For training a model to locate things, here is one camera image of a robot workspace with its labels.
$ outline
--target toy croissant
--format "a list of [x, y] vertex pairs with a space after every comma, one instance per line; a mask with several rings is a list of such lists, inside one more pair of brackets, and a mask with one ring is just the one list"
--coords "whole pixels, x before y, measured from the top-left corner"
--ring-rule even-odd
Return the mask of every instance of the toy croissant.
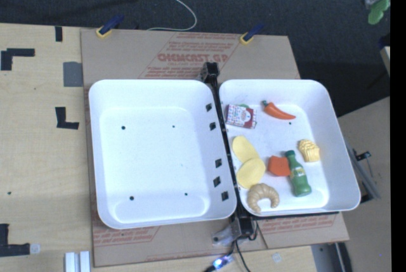
[[269, 198], [271, 200], [271, 208], [276, 208], [279, 204], [278, 192], [269, 185], [264, 183], [255, 184], [249, 189], [247, 196], [248, 206], [255, 212], [260, 213], [261, 208], [258, 205], [258, 201], [263, 198]]

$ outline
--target wooden table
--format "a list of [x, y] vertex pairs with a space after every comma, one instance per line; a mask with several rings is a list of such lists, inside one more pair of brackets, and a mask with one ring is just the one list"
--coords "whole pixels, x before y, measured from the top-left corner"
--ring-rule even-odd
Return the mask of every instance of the wooden table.
[[[0, 224], [10, 244], [38, 243], [39, 254], [0, 257], [1, 271], [63, 271], [66, 252], [92, 251], [82, 87], [63, 86], [63, 63], [81, 62], [80, 28], [0, 24], [0, 50], [35, 48], [0, 71]], [[56, 128], [66, 107], [78, 130]], [[277, 262], [273, 254], [282, 258]], [[92, 268], [92, 271], [204, 271], [216, 257]], [[236, 261], [223, 271], [244, 271]], [[244, 253], [252, 271], [316, 271], [311, 247]]]

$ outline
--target bottle label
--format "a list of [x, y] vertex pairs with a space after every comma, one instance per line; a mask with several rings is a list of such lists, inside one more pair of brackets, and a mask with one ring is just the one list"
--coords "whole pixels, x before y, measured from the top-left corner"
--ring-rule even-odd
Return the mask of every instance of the bottle label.
[[300, 176], [306, 175], [305, 170], [302, 167], [297, 167], [291, 170], [291, 179], [299, 178]]

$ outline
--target white plastic tray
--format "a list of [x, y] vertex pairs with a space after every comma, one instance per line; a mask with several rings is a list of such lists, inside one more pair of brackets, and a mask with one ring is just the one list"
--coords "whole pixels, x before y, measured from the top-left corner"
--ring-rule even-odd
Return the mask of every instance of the white plastic tray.
[[115, 229], [223, 219], [237, 205], [211, 90], [104, 80], [89, 92], [98, 213]]
[[[266, 172], [260, 183], [274, 187], [280, 204], [271, 209], [267, 199], [258, 202], [261, 213], [247, 205], [248, 190], [239, 188], [243, 206], [257, 216], [284, 216], [317, 212], [352, 210], [360, 202], [356, 181], [344, 139], [326, 88], [308, 80], [232, 80], [220, 86], [223, 113], [229, 104], [245, 104], [257, 110], [255, 129], [227, 125], [232, 144], [236, 136], [245, 136], [267, 165], [272, 155], [282, 157], [294, 150], [303, 164], [312, 193], [295, 197], [288, 177]], [[281, 110], [296, 116], [294, 120], [280, 120], [264, 113], [262, 100], [274, 102]], [[305, 162], [298, 150], [298, 142], [309, 139], [320, 147], [320, 161]], [[232, 152], [235, 172], [241, 162]]]

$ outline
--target green object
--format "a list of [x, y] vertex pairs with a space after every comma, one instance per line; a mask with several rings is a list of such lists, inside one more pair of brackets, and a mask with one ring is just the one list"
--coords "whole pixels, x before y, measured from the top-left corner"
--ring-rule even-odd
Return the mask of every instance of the green object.
[[390, 0], [380, 0], [370, 7], [368, 15], [368, 23], [371, 25], [378, 24], [382, 20], [383, 12], [388, 10], [390, 6]]
[[303, 197], [311, 193], [311, 186], [307, 182], [306, 172], [301, 164], [296, 160], [294, 150], [285, 152], [289, 162], [291, 175], [289, 176], [293, 184], [293, 193], [295, 197]]

